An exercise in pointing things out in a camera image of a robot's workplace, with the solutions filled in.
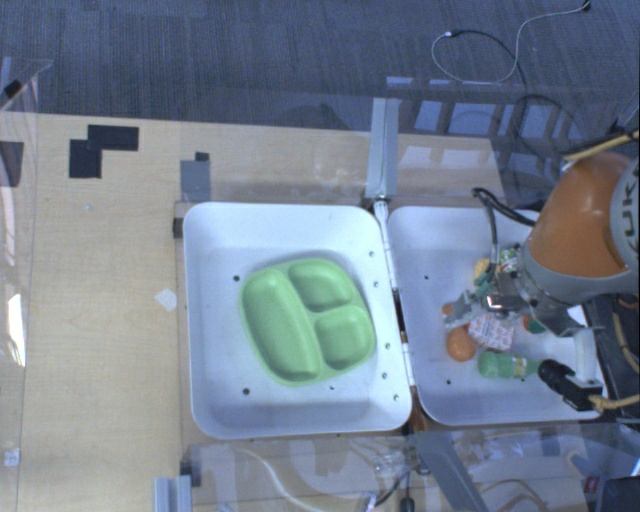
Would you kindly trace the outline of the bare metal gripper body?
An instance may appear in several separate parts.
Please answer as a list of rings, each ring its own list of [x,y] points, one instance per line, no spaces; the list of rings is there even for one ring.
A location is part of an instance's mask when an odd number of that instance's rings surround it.
[[[480,285],[482,308],[497,318],[536,317],[544,298],[543,290],[525,272],[500,272],[486,277]]]

